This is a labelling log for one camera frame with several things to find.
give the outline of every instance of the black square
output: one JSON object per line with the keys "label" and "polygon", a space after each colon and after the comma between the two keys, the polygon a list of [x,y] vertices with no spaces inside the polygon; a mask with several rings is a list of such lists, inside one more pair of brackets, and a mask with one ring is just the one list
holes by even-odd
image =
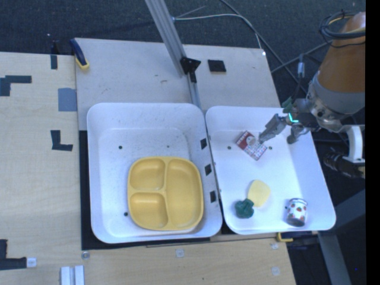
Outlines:
{"label": "black square", "polygon": [[210,72],[226,72],[223,60],[208,60]]}

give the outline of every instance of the wooden surface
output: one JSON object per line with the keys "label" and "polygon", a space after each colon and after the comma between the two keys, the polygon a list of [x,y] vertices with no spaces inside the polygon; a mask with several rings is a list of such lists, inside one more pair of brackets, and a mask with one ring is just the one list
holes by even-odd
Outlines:
{"label": "wooden surface", "polygon": [[[0,271],[0,284],[59,284],[84,266],[93,284],[295,284],[285,243],[273,238],[89,251],[81,258],[78,119],[58,110],[58,89],[76,88],[72,56],[0,53],[0,78],[31,75],[0,97],[0,239],[7,258],[37,267]],[[50,130],[72,151],[52,150]]]}

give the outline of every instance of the divided yellow plate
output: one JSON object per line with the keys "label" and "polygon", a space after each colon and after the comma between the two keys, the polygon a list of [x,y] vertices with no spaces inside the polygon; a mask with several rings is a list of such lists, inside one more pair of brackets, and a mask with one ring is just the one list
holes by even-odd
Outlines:
{"label": "divided yellow plate", "polygon": [[135,161],[128,173],[128,209],[133,221],[151,230],[186,230],[203,215],[198,168],[181,157],[154,156]]}

